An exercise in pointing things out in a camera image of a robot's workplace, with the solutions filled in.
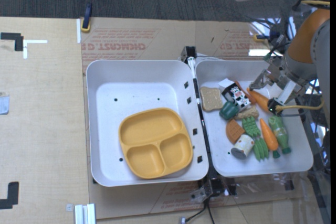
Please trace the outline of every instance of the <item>yellow plate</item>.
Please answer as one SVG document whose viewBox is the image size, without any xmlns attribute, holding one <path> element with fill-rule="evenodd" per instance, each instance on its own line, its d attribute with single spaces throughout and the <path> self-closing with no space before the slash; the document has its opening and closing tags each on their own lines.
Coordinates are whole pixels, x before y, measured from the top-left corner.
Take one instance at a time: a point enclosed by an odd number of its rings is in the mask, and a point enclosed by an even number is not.
<svg viewBox="0 0 336 224">
<path fill-rule="evenodd" d="M 128 166 L 145 179 L 177 172 L 193 158 L 186 127 L 180 116 L 168 108 L 125 118 L 119 126 L 119 142 Z"/>
</svg>

